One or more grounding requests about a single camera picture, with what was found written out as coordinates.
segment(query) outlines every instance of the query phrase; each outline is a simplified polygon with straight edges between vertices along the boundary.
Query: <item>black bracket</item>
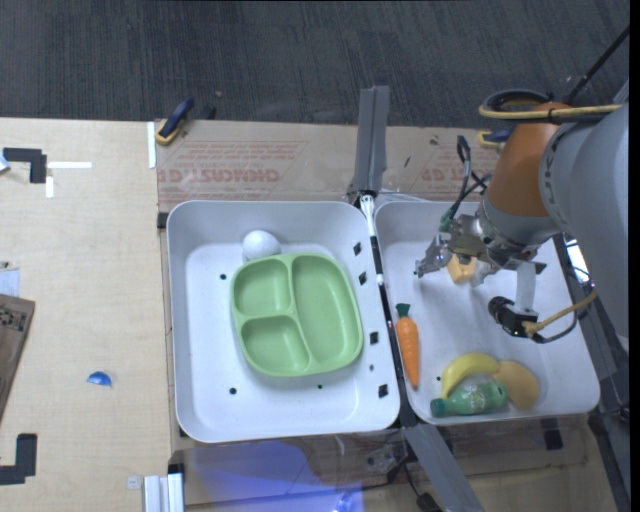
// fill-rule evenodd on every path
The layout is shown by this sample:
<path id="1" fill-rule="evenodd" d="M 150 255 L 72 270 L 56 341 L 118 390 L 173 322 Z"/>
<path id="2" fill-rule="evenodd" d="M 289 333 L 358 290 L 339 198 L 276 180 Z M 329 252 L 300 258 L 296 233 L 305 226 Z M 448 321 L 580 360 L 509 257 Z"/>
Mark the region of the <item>black bracket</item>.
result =
<path id="1" fill-rule="evenodd" d="M 38 436 L 20 434 L 16 440 L 16 463 L 0 466 L 0 485 L 23 484 L 28 476 L 36 474 Z"/>
<path id="2" fill-rule="evenodd" d="M 169 214 L 166 212 L 158 212 L 158 217 L 156 219 L 156 227 L 158 229 L 167 229 L 167 220 L 169 219 Z"/>
<path id="3" fill-rule="evenodd" d="M 540 426 L 544 429 L 544 444 L 547 450 L 562 450 L 564 442 L 562 441 L 557 418 L 542 418 Z"/>
<path id="4" fill-rule="evenodd" d="M 4 148 L 2 156 L 8 162 L 28 162 L 29 182 L 46 183 L 47 155 L 40 149 Z"/>

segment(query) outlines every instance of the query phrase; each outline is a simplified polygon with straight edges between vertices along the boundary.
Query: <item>yellow object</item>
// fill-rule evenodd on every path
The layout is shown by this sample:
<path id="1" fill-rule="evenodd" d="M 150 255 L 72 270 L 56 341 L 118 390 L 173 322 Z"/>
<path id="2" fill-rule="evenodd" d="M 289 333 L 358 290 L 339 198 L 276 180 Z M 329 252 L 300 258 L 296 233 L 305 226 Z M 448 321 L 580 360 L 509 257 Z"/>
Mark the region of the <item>yellow object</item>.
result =
<path id="1" fill-rule="evenodd" d="M 525 332 L 531 338 L 535 333 L 541 331 L 550 323 L 555 322 L 558 318 L 562 318 L 564 315 L 567 315 L 572 311 L 575 311 L 576 309 L 580 309 L 581 307 L 586 306 L 597 296 L 598 294 L 594 289 L 589 295 L 587 295 L 580 302 L 575 303 L 573 306 L 569 306 L 568 308 L 564 308 L 562 311 L 558 311 L 555 315 L 551 315 L 549 318 L 543 320 L 542 322 L 528 322 L 525 320 L 524 322 L 522 322 L 522 327 L 524 327 Z"/>
<path id="2" fill-rule="evenodd" d="M 162 135 L 160 135 L 160 132 L 162 131 L 162 128 L 164 127 L 164 123 L 166 122 L 167 120 L 165 119 L 162 123 L 160 123 L 160 126 L 158 127 L 155 133 L 156 142 L 161 146 L 168 146 L 175 140 L 175 138 L 180 133 L 180 130 L 182 129 L 182 125 L 184 124 L 184 119 L 178 123 L 178 126 L 176 126 L 176 129 L 173 130 L 167 137 L 163 137 Z"/>
<path id="3" fill-rule="evenodd" d="M 501 382 L 507 396 L 519 409 L 531 409 L 540 397 L 540 384 L 535 375 L 516 361 L 499 361 L 500 368 L 492 377 Z"/>
<path id="4" fill-rule="evenodd" d="M 499 112 L 495 110 L 488 110 L 484 105 L 480 105 L 478 113 L 484 117 L 490 117 L 492 119 L 507 119 L 507 120 L 523 120 L 523 119 L 560 119 L 563 117 L 575 117 L 581 115 L 591 114 L 608 114 L 614 110 L 618 110 L 622 105 L 599 105 L 595 107 L 569 107 L 562 110 L 546 109 L 527 112 Z"/>
<path id="5" fill-rule="evenodd" d="M 467 281 L 473 275 L 475 268 L 476 259 L 473 256 L 471 257 L 471 261 L 466 265 L 460 263 L 460 259 L 457 254 L 454 254 L 453 258 L 451 258 L 449 263 L 447 263 L 447 270 L 449 271 L 449 275 L 454 283 Z"/>
<path id="6" fill-rule="evenodd" d="M 491 130 L 479 130 L 476 134 L 476 144 L 483 148 L 498 149 L 501 142 L 490 142 L 488 140 L 484 140 L 483 135 L 491 135 L 491 133 Z"/>
<path id="7" fill-rule="evenodd" d="M 440 375 L 441 398 L 447 398 L 451 390 L 472 373 L 496 373 L 500 369 L 498 361 L 482 352 L 467 352 L 456 357 Z"/>

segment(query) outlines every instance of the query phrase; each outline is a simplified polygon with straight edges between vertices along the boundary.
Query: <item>gray metal bar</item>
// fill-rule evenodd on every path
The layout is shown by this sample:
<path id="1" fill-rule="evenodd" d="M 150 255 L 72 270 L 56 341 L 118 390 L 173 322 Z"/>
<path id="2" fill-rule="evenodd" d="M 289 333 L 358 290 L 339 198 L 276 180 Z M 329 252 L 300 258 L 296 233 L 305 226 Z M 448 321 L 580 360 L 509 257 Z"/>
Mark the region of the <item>gray metal bar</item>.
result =
<path id="1" fill-rule="evenodd" d="M 386 130 L 389 114 L 389 86 L 374 86 L 360 91 L 356 165 L 350 192 L 382 188 L 382 173 L 387 168 Z"/>
<path id="2" fill-rule="evenodd" d="M 484 510 L 435 426 L 419 424 L 403 432 L 447 512 Z"/>

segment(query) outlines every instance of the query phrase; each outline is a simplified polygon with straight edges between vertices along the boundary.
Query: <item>bottle label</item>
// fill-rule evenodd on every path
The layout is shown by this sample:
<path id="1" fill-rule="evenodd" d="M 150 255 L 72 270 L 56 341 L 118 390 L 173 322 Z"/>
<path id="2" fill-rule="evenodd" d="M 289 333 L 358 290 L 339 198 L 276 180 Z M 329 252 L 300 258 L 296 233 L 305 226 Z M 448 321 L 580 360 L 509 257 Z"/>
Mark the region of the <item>bottle label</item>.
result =
<path id="1" fill-rule="evenodd" d="M 464 388 L 467 393 L 467 400 L 469 405 L 469 411 L 482 412 L 484 411 L 486 400 L 484 394 L 480 391 L 478 386 L 467 386 Z"/>

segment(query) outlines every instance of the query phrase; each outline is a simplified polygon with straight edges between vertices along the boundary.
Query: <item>white egg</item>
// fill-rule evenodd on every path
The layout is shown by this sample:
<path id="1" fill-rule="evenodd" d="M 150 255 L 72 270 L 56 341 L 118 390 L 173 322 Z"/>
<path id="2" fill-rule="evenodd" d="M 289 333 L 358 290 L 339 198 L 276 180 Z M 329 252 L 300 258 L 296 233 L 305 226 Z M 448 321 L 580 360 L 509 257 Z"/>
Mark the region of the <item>white egg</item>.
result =
<path id="1" fill-rule="evenodd" d="M 246 261 L 280 254 L 282 248 L 278 239 L 267 231 L 251 231 L 242 241 L 242 254 Z"/>

